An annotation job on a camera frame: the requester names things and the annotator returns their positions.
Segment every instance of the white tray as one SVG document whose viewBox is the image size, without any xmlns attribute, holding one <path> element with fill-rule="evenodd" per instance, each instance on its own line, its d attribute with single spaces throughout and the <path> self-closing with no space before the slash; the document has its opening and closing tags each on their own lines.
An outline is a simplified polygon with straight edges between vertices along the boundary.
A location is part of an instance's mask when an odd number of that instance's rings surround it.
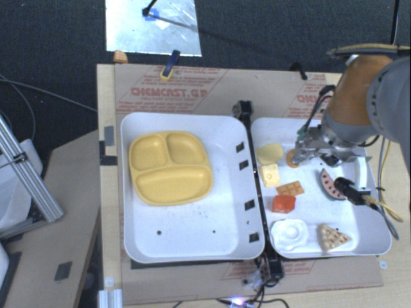
<svg viewBox="0 0 411 308">
<path fill-rule="evenodd" d="M 270 210 L 272 199 L 277 194 L 275 187 L 266 188 L 261 182 L 261 192 L 265 202 L 265 213 L 269 229 L 274 222 L 282 219 L 301 219 L 308 226 L 308 242 L 293 250 L 284 250 L 272 244 L 282 256 L 290 259 L 317 258 L 346 255 L 379 255 L 387 252 L 391 246 L 391 236 L 382 216 L 366 206 L 355 206 L 348 200 L 330 200 L 320 188 L 319 174 L 324 168 L 332 179 L 344 176 L 350 180 L 361 181 L 366 174 L 366 187 L 371 195 L 377 197 L 375 182 L 369 164 L 362 167 L 362 175 L 358 174 L 358 166 L 344 163 L 339 167 L 329 167 L 320 158 L 308 164 L 292 169 L 286 165 L 285 155 L 294 147 L 297 130 L 306 122 L 303 119 L 261 118 L 252 124 L 254 148 L 271 143 L 279 143 L 284 149 L 284 157 L 278 162 L 281 185 L 300 181 L 305 193 L 297 196 L 295 209 L 288 214 L 274 213 Z M 356 148 L 356 153 L 365 156 L 363 148 Z M 326 223 L 346 233 L 352 241 L 325 253 L 321 250 L 318 239 L 318 227 Z"/>
<path fill-rule="evenodd" d="M 204 145 L 213 188 L 201 200 L 158 207 L 141 200 L 130 179 L 128 149 L 139 136 L 185 131 Z M 237 153 L 236 147 L 244 149 Z M 133 113 L 121 123 L 124 242 L 142 263 L 253 259 L 264 249 L 264 234 L 245 127 L 228 116 Z M 239 164 L 249 166 L 240 170 Z M 245 204 L 254 200 L 255 207 Z"/>
</svg>

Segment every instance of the cable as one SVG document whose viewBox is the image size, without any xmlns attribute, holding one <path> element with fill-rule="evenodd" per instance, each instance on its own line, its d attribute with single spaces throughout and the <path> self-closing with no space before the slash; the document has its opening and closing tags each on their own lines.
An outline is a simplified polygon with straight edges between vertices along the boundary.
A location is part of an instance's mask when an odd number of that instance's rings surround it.
<svg viewBox="0 0 411 308">
<path fill-rule="evenodd" d="M 290 308 L 290 306 L 288 305 L 287 301 L 285 301 L 284 299 L 280 299 L 280 298 L 278 298 L 278 299 L 271 299 L 271 300 L 264 300 L 264 301 L 260 301 L 260 303 L 261 303 L 261 304 L 271 304 L 272 302 L 277 302 L 277 301 L 282 302 L 286 308 Z"/>
<path fill-rule="evenodd" d="M 363 142 L 363 143 L 359 144 L 358 147 L 369 147 L 369 146 L 375 144 L 376 141 L 378 140 L 378 138 L 380 138 L 380 135 L 375 136 L 374 139 L 371 142 L 369 142 L 368 144 L 366 142 Z"/>
<path fill-rule="evenodd" d="M 10 130 L 13 131 L 13 124 L 11 120 L 8 118 L 7 114 L 4 113 L 2 110 L 0 110 L 0 114 L 3 117 L 3 119 L 7 122 L 7 125 L 10 128 Z"/>
<path fill-rule="evenodd" d="M 319 96 L 313 106 L 313 109 L 311 110 L 311 114 L 305 122 L 305 124 L 302 126 L 302 128 L 299 130 L 299 132 L 302 130 L 304 133 L 307 131 L 308 127 L 310 126 L 311 120 L 313 119 L 315 113 L 317 113 L 317 110 L 320 108 L 321 104 L 327 99 L 331 98 L 330 95 L 325 96 L 328 92 L 334 91 L 335 86 L 334 85 L 326 85 L 324 88 L 322 88 L 319 92 Z"/>
<path fill-rule="evenodd" d="M 258 300 L 258 296 L 256 296 L 256 297 L 254 298 L 254 301 L 253 301 L 253 303 L 254 303 L 254 302 L 258 302 L 257 308 L 260 308 L 261 305 L 263 304 L 264 294 L 265 294 L 265 286 L 262 286 L 262 290 L 261 290 L 261 300 L 259 301 L 259 300 Z"/>
<path fill-rule="evenodd" d="M 389 151 L 390 151 L 390 147 L 391 147 L 391 141 L 388 141 L 387 149 L 385 150 L 384 158 L 383 158 L 383 161 L 381 163 L 381 171 L 378 173 L 378 199 L 381 202 L 380 205 L 387 209 L 387 213 L 391 216 L 391 218 L 398 221 L 399 223 L 402 223 L 402 222 L 404 222 L 404 219 L 398 214 L 398 212 L 396 212 L 394 209 L 388 207 L 387 202 L 385 201 L 383 193 L 382 193 L 382 191 L 383 191 L 382 178 L 383 178 L 384 166 L 385 166 L 385 162 L 387 161 L 387 157 L 388 157 L 388 154 L 389 154 Z"/>
<path fill-rule="evenodd" d="M 278 280 L 275 280 L 273 284 L 269 284 L 269 283 L 270 283 L 270 281 L 268 281 L 267 284 L 265 284 L 265 287 L 274 287 L 274 286 L 276 286 L 277 283 L 278 283 Z"/>
<path fill-rule="evenodd" d="M 30 114 L 31 114 L 31 120 L 33 122 L 33 132 L 31 133 L 31 141 L 34 141 L 34 137 L 36 136 L 36 117 L 34 115 L 34 111 L 31 107 L 30 103 L 28 102 L 26 96 L 12 82 L 10 82 L 9 79 L 7 79 L 2 74 L 0 74 L 0 78 L 1 78 L 0 81 L 8 83 L 16 91 L 16 93 L 18 93 L 20 95 L 21 99 L 23 99 L 23 101 L 27 105 L 28 110 L 30 111 Z"/>
<path fill-rule="evenodd" d="M 224 305 L 231 305 L 231 301 L 224 300 L 224 299 L 216 299 L 216 301 L 220 302 L 221 304 Z"/>
<path fill-rule="evenodd" d="M 390 216 L 393 216 L 393 218 L 399 222 L 403 222 L 404 219 L 399 215 L 397 211 L 395 211 L 392 207 L 389 207 L 386 203 L 380 202 L 376 198 L 373 198 L 372 196 L 369 195 L 363 195 L 362 198 L 370 204 L 375 204 L 375 205 L 380 205 L 383 208 L 386 208 L 387 212 L 390 214 Z"/>
<path fill-rule="evenodd" d="M 378 161 L 378 179 L 377 179 L 377 189 L 378 189 L 378 200 L 380 202 L 384 202 L 383 196 L 382 196 L 382 186 L 381 186 L 381 181 L 382 181 L 382 172 L 383 172 L 383 153 L 384 153 L 384 146 L 385 146 L 385 137 L 383 137 L 383 140 L 381 142 L 381 150 L 380 150 L 380 159 Z M 384 208 L 380 208 L 378 209 L 378 212 L 384 217 L 385 219 L 385 223 L 387 224 L 390 233 L 392 234 L 392 236 L 399 240 L 399 235 L 398 232 L 395 228 L 395 226 L 391 223 L 391 221 L 387 218 L 387 216 L 385 215 L 385 211 Z"/>
<path fill-rule="evenodd" d="M 177 308 L 180 304 L 182 304 L 182 301 L 177 302 L 177 303 L 173 306 L 173 308 Z"/>
<path fill-rule="evenodd" d="M 95 108 L 93 108 L 93 107 L 89 107 L 89 106 L 87 106 L 87 105 L 81 104 L 81 103 L 79 103 L 79 102 L 77 102 L 77 101 L 74 101 L 74 100 L 72 100 L 72 99 L 69 99 L 69 98 L 60 96 L 60 95 L 58 95 L 58 94 L 54 94 L 53 92 L 46 91 L 46 90 L 44 90 L 44 89 L 40 89 L 40 88 L 34 87 L 34 86 L 32 86 L 32 85 L 27 85 L 27 84 L 25 84 L 25 83 L 21 83 L 21 82 L 17 82 L 17 81 L 12 81 L 12 80 L 7 80 L 7 79 L 0 79 L 0 82 L 11 83 L 11 84 L 14 84 L 14 85 L 19 85 L 19 86 L 24 87 L 24 88 L 27 88 L 27 89 L 31 89 L 31 90 L 34 90 L 34 91 L 39 91 L 39 92 L 41 92 L 41 93 L 43 93 L 43 94 L 47 94 L 47 95 L 53 96 L 54 98 L 58 98 L 58 99 L 61 99 L 61 100 L 66 101 L 66 102 L 68 102 L 68 103 L 77 105 L 77 106 L 79 106 L 79 107 L 83 107 L 83 108 L 85 108 L 86 110 L 90 110 L 90 111 L 92 111 L 92 112 L 97 112 L 97 110 L 96 110 Z"/>
</svg>

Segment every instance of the blue clip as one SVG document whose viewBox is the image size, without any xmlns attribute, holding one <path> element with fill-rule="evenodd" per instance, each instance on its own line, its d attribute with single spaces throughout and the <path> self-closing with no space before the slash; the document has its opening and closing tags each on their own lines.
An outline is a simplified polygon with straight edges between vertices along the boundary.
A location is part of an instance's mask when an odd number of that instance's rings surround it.
<svg viewBox="0 0 411 308">
<path fill-rule="evenodd" d="M 151 12 L 153 13 L 153 14 L 148 14 L 147 16 L 145 16 L 144 17 L 144 20 L 146 21 L 146 22 L 154 22 L 154 21 L 156 21 L 156 19 L 158 19 L 159 17 L 160 17 L 160 13 L 159 13 L 159 11 L 157 10 L 157 9 L 155 9 L 155 8 L 152 8 L 151 9 Z"/>
<path fill-rule="evenodd" d="M 168 60 L 168 63 L 164 68 L 161 70 L 160 78 L 164 81 L 168 81 L 172 74 L 173 74 L 173 66 L 178 63 L 180 58 L 180 51 L 174 50 Z"/>
</svg>

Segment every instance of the toy pizza slice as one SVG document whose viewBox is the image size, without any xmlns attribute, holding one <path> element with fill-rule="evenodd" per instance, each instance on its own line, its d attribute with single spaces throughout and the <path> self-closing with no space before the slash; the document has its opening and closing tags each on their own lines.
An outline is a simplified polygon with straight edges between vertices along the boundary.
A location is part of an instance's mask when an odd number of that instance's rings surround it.
<svg viewBox="0 0 411 308">
<path fill-rule="evenodd" d="M 350 237 L 330 226 L 322 223 L 320 225 L 321 247 L 325 250 L 334 249 L 351 240 Z"/>
</svg>

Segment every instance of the metal plate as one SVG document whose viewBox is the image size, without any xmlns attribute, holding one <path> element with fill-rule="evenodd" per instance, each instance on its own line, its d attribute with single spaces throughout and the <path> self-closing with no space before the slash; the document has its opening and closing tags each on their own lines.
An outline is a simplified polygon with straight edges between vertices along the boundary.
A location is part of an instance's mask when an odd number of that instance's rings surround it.
<svg viewBox="0 0 411 308">
<path fill-rule="evenodd" d="M 107 51 L 201 56 L 194 0 L 158 0 L 143 17 L 151 0 L 106 0 Z"/>
</svg>

